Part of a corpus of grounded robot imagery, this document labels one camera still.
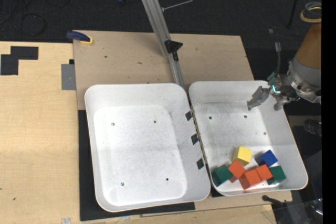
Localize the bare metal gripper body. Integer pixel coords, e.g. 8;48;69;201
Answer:
269;61;322;105

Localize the white plastic tray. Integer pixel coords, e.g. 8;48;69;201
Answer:
188;80;309;197
84;82;212;213

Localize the blue cube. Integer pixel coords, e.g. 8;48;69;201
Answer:
255;149;279;168

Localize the yellow cube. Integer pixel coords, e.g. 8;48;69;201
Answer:
231;145;253;167

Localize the green cube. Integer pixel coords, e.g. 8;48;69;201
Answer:
267;165;287;186
211;164;234;188

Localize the orange cube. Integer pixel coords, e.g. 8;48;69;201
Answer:
238;168;263;190
255;164;274;182
227;159;246;184

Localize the brown flat board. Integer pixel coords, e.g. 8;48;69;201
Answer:
72;30;293;218

